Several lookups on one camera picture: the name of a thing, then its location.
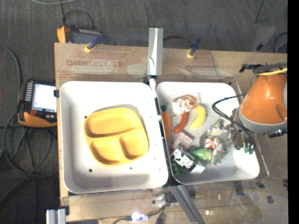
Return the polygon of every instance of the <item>yellow divided tray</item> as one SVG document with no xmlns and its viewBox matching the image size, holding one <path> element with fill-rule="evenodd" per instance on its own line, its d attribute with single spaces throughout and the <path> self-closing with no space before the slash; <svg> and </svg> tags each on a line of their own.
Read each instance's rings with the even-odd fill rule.
<svg viewBox="0 0 299 224">
<path fill-rule="evenodd" d="M 87 144 L 100 164 L 116 166 L 144 156 L 149 142 L 138 115 L 125 107 L 90 114 L 84 122 Z"/>
</svg>

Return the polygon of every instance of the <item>device screen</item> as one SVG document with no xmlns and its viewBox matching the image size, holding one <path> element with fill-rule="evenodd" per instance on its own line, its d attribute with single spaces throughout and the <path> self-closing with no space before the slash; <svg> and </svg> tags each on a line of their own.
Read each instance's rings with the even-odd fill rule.
<svg viewBox="0 0 299 224">
<path fill-rule="evenodd" d="M 35 84 L 33 93 L 32 109 L 56 112 L 57 104 L 54 96 L 55 86 Z"/>
</svg>

